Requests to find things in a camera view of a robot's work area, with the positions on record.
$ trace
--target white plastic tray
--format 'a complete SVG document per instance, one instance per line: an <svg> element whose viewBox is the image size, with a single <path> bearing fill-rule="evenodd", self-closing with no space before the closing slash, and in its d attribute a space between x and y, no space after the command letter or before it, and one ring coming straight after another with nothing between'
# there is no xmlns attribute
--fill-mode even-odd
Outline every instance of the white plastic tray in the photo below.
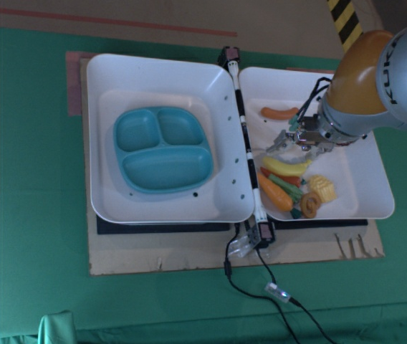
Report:
<svg viewBox="0 0 407 344"><path fill-rule="evenodd" d="M238 222L254 210L234 85L213 64L101 54L87 65L90 195L95 212L120 224ZM175 106L192 113L214 161L198 188L147 194L124 181L115 155L113 125L125 111Z"/></svg>
<svg viewBox="0 0 407 344"><path fill-rule="evenodd" d="M246 123L258 170L265 149L273 144L281 130L289 128L287 121L266 120L259 113L261 108L300 108L317 79L323 76L331 77L319 73L258 67L248 67L240 72ZM316 109L317 102L314 100L307 115L316 113ZM284 159L293 159L301 158L304 154L296 147L282 156ZM338 198L323 204L316 219L384 219L393 213L393 194L372 133L365 140L320 155L303 177L307 179L317 173L333 181ZM264 193L262 202L270 216L284 221L294 220L289 212L279 211Z"/></svg>

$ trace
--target teal divided plate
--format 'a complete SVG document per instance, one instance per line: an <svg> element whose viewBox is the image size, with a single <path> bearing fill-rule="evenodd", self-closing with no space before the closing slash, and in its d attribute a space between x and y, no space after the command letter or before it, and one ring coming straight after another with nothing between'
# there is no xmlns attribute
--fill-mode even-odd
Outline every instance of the teal divided plate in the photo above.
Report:
<svg viewBox="0 0 407 344"><path fill-rule="evenodd" d="M184 191L202 185L213 172L205 132L182 108L127 111L116 120L113 135L120 172L137 191Z"/></svg>

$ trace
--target toy banana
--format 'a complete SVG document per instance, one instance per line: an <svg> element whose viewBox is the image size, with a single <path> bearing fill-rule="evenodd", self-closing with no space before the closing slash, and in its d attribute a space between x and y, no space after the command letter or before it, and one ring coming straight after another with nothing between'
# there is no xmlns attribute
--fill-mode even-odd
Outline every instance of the toy banana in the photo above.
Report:
<svg viewBox="0 0 407 344"><path fill-rule="evenodd" d="M311 162L309 159L302 163L289 164L269 156L265 156L262 159L262 163L269 171L282 176L301 176L307 170Z"/></svg>

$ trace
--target green tablecloth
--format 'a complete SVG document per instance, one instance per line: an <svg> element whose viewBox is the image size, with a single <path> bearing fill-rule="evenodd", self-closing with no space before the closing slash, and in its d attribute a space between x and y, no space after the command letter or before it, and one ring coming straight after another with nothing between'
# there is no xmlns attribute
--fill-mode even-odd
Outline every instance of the green tablecloth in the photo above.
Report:
<svg viewBox="0 0 407 344"><path fill-rule="evenodd" d="M242 68L337 67L241 50ZM287 338L275 308L234 291L222 269L89 276L82 119L67 115L67 51L214 63L220 49L0 29L0 342L35 343L42 317L64 310L81 343ZM407 132L375 135L396 200L378 222L386 257L272 268L341 343L407 343ZM267 279L261 267L234 271L251 292ZM303 313L284 310L303 343L324 342Z"/></svg>

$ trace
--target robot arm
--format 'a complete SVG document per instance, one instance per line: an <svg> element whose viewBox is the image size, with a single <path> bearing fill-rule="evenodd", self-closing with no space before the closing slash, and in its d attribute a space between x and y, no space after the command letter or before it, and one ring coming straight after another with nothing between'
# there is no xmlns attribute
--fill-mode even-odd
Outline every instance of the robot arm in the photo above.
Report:
<svg viewBox="0 0 407 344"><path fill-rule="evenodd" d="M288 139L306 151L318 148L316 154L354 143L374 128L407 130L407 29L396 36L363 34L343 57L317 113L295 125L268 151Z"/></svg>

